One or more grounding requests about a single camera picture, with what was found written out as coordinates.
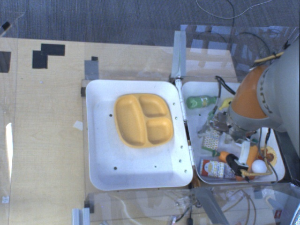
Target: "wooden surface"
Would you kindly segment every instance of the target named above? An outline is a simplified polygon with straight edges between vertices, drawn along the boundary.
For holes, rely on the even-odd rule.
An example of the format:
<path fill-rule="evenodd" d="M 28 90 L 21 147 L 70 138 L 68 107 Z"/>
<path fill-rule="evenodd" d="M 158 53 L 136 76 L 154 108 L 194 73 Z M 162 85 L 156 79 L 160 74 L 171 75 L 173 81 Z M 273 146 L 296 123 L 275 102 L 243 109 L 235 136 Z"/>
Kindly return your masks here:
<path fill-rule="evenodd" d="M 32 51 L 40 50 L 41 43 L 64 44 L 65 56 L 49 56 L 48 69 L 32 69 Z M 100 78 L 167 80 L 173 49 L 1 38 L 0 50 L 12 52 L 10 73 L 0 74 L 6 84 L 0 87 L 1 109 L 6 109 L 3 99 L 9 94 L 8 114 L 15 117 L 9 224 L 71 224 L 72 209 L 82 209 L 85 199 L 83 132 L 73 127 L 76 121 L 83 121 L 84 60 L 99 58 Z M 201 55 L 192 55 L 195 67 Z M 217 74 L 223 72 L 231 77 L 227 81 L 236 81 L 233 67 L 225 64 L 225 68 L 221 64 Z M 214 80 L 216 70 L 199 69 L 203 78 L 206 74 L 208 80 Z M 4 121 L 0 145 L 4 148 L 3 126 L 8 120 L 0 113 Z M 1 174 L 3 179 L 7 181 L 7 175 Z M 8 207 L 0 207 L 1 219 L 8 217 L 7 211 Z M 151 224 L 145 219 L 140 223 Z"/>

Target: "white cable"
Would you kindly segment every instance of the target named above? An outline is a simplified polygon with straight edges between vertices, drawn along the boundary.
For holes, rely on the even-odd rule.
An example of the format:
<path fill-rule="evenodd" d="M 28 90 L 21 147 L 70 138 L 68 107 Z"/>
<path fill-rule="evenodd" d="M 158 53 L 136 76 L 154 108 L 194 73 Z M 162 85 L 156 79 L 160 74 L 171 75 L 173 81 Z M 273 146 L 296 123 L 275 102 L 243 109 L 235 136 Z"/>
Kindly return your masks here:
<path fill-rule="evenodd" d="M 197 3 L 197 6 L 198 6 L 201 10 L 203 10 L 204 12 L 206 12 L 206 13 L 209 14 L 209 15 L 212 15 L 212 16 L 214 16 L 214 17 L 221 18 L 221 19 L 233 19 L 233 18 L 237 18 L 237 17 L 243 15 L 243 14 L 244 14 L 245 12 L 247 12 L 249 9 L 252 9 L 252 8 L 254 8 L 254 7 L 256 7 L 256 6 L 259 6 L 259 5 L 266 4 L 266 3 L 271 2 L 271 1 L 273 1 L 273 0 L 268 0 L 268 1 L 266 1 L 266 2 L 262 2 L 262 3 L 258 3 L 258 4 L 255 4 L 255 5 L 252 5 L 252 6 L 248 7 L 244 12 L 242 12 L 242 13 L 236 15 L 236 16 L 233 16 L 233 17 L 221 17 L 221 16 L 218 16 L 218 15 L 212 14 L 212 13 L 210 13 L 209 11 L 206 11 L 203 7 L 201 7 L 200 4 L 198 3 L 198 0 L 196 0 L 196 3 Z"/>

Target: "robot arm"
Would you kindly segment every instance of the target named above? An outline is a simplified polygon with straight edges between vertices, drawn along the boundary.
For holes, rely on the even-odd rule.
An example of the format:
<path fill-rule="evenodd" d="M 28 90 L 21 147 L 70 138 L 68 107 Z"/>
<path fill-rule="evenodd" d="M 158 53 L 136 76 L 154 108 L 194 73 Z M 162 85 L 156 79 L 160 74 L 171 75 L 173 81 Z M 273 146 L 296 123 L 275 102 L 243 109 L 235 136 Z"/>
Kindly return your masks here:
<path fill-rule="evenodd" d="M 288 132 L 299 156 L 299 38 L 272 65 L 245 77 L 227 114 L 233 138 L 261 127 Z"/>

